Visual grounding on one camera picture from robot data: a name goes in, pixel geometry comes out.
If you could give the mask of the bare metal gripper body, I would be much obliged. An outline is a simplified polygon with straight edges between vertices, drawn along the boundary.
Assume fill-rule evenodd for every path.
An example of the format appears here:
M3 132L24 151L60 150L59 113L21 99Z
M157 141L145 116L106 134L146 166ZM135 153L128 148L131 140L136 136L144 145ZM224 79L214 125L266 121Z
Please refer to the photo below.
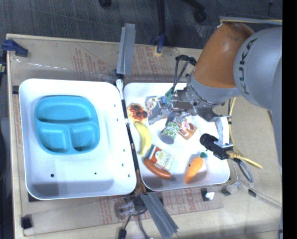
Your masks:
M170 103L170 111L178 117L195 116L196 111L187 99L185 90L175 90Z

